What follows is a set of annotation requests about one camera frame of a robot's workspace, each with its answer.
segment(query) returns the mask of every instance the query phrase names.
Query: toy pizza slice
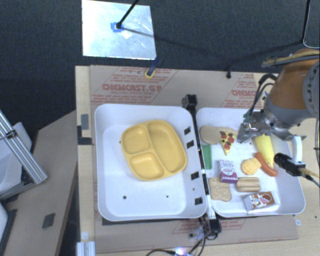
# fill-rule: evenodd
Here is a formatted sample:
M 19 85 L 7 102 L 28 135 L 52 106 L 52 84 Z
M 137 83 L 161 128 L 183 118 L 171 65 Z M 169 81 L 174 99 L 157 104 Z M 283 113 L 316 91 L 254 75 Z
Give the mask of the toy pizza slice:
M 219 131 L 220 143 L 222 145 L 225 155 L 227 156 L 231 150 L 232 145 L 235 142 L 235 139 L 237 137 L 237 131 L 228 127 L 219 127 Z

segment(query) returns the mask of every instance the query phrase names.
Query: silver sheet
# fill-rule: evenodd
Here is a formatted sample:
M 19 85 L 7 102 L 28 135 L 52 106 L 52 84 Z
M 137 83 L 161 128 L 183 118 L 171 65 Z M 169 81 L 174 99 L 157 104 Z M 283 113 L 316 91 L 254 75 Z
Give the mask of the silver sheet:
M 136 5 L 122 24 L 130 4 L 82 0 L 83 55 L 139 60 L 157 56 L 150 7 Z

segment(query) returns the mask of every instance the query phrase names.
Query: yellow plate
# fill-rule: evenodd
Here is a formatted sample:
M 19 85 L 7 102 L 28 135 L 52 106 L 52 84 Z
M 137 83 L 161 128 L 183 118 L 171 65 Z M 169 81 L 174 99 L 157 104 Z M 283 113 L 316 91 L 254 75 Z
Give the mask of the yellow plate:
M 125 159 L 133 174 L 155 181 L 181 172 L 187 154 L 175 129 L 163 120 L 142 122 L 121 135 Z

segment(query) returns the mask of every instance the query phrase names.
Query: white tray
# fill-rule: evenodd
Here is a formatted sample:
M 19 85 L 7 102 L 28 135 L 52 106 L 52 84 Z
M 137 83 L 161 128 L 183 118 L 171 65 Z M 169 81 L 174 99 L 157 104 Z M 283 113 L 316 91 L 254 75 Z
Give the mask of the white tray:
M 185 169 L 173 176 L 143 181 L 130 170 L 120 144 L 123 131 L 150 120 L 164 120 L 186 150 Z M 189 219 L 207 208 L 197 141 L 190 113 L 178 106 L 104 104 L 95 111 L 98 209 L 110 221 Z M 187 148 L 193 141 L 194 146 Z M 191 179 L 191 174 L 199 174 Z
M 246 111 L 246 109 L 233 108 L 202 108 L 196 115 L 197 124 L 199 128 L 210 125 L 229 127 L 238 131 Z M 283 153 L 291 156 L 288 142 L 282 141 L 273 135 L 271 136 L 271 141 L 275 154 Z M 220 143 L 212 145 L 211 151 L 212 169 L 206 170 L 208 179 L 219 177 L 218 160 L 234 161 L 238 177 L 248 176 L 241 171 L 241 163 L 243 160 L 253 158 L 258 149 L 254 142 L 251 144 L 239 143 L 236 140 L 228 156 L 225 156 Z M 278 172 L 276 177 L 271 177 L 262 170 L 258 170 L 254 177 L 259 178 L 262 192 L 273 191 L 278 194 L 280 205 L 248 213 L 243 198 L 252 193 L 238 192 L 236 184 L 230 184 L 232 199 L 229 202 L 211 200 L 212 208 L 217 214 L 226 218 L 301 213 L 305 209 L 306 201 L 298 177 L 289 175 L 282 168 L 278 167 L 277 164 L 274 164 L 274 169 Z

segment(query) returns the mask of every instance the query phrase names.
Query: purple box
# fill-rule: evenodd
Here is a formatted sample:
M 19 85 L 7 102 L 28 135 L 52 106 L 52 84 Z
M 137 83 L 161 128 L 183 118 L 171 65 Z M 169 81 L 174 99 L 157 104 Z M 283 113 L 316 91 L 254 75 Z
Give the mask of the purple box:
M 235 164 L 233 161 L 219 160 L 218 168 L 220 172 L 220 181 L 223 183 L 237 183 L 238 176 L 235 171 Z

